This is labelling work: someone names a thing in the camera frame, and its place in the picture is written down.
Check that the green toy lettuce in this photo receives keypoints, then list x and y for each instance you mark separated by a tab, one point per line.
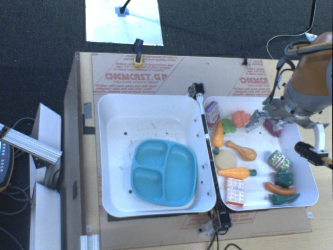
229	126

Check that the beige round biscuit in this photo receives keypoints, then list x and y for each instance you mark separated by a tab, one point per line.
225	160

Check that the brown cardboard board, red print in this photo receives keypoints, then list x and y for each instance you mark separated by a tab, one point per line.
166	77

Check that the thin black and white rod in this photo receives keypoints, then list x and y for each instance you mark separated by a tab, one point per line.
208	144

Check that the brown chicken drumstick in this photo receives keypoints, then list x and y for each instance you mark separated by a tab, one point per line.
244	151

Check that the orange carrot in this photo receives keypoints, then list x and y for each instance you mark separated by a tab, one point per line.
234	173
218	137

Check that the green chili pepper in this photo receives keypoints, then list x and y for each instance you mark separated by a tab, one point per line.
283	199

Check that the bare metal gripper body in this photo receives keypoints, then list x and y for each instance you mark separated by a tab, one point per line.
281	111

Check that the white plastic tray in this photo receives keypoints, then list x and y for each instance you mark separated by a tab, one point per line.
145	113
260	144

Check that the blue divided plate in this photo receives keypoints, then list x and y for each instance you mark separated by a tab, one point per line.
164	173

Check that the purple carton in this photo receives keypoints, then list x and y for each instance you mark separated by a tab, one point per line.
212	114

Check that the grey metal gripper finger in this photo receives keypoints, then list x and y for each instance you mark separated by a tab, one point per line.
279	124
256	118

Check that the purple grapes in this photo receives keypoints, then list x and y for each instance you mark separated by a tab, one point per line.
271	129

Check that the green bell pepper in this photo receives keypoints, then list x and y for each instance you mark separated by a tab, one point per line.
284	179

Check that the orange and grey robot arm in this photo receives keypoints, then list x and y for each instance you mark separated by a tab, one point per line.
312	72

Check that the green and white can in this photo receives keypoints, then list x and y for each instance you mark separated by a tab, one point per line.
279	161

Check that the orange sausage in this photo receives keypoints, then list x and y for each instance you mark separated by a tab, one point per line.
278	189

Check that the black cylinder on white bracket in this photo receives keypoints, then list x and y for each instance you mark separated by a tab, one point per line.
309	151

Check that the orange and white carton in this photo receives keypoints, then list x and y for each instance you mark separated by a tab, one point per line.
234	191

